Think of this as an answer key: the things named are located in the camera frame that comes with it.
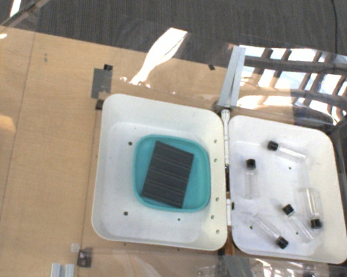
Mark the white plastic tray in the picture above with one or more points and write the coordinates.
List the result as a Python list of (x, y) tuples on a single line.
[(164, 114), (275, 186)]

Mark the black ribbed rectangular pad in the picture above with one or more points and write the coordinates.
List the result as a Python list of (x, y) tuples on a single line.
[(167, 174)]

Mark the teal plate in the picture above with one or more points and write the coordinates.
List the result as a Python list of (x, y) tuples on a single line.
[(201, 176)]

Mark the clear bottle with black cap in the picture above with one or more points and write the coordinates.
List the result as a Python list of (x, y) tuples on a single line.
[(250, 164), (273, 145), (282, 242), (288, 209), (316, 223)]

